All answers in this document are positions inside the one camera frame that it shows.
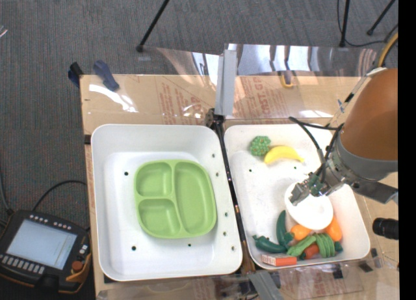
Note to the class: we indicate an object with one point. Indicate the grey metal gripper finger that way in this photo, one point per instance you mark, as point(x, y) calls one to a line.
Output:
point(333, 190)
point(298, 194)

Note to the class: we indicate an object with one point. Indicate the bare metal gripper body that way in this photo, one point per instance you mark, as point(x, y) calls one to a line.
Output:
point(338, 175)

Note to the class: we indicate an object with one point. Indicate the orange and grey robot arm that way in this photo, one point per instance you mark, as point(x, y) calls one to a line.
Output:
point(373, 113)

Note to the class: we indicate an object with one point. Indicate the dark green cucumber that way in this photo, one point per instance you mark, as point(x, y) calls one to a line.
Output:
point(281, 227)

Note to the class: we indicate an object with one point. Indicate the orange bell pepper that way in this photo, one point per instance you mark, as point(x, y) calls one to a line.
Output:
point(299, 231)

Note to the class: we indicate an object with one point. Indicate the white plastic tray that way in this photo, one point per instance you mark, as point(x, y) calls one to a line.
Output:
point(117, 194)
point(260, 188)

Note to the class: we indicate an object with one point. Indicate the orange carrot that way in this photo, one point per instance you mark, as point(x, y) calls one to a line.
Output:
point(335, 230)

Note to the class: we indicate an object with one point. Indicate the yellow banana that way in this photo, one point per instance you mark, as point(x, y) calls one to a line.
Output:
point(281, 154)

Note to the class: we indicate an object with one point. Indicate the light green pea pod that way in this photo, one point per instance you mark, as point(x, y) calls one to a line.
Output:
point(300, 247)

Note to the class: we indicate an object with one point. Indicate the green bean bundle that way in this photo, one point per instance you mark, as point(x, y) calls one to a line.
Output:
point(325, 246)

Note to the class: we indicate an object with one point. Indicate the red-orange carrot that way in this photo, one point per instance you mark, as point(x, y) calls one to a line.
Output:
point(312, 250)

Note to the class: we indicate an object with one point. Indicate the dark green chili pepper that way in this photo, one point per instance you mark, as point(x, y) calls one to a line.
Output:
point(268, 246)

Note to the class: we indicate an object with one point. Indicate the green grapes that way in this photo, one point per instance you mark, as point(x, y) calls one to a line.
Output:
point(260, 145)

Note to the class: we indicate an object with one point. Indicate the orange and white carton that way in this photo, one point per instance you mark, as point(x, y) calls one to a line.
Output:
point(279, 260)

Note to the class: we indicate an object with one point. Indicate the green divided plate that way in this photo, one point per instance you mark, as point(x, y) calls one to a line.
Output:
point(191, 194)

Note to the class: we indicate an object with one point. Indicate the black tripod stand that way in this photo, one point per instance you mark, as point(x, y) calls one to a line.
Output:
point(346, 9)
point(159, 12)

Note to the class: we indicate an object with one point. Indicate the brown cardboard board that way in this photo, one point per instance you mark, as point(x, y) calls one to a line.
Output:
point(149, 97)

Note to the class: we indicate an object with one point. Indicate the black cylinder on white bracket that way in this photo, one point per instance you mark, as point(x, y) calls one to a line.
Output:
point(386, 228)

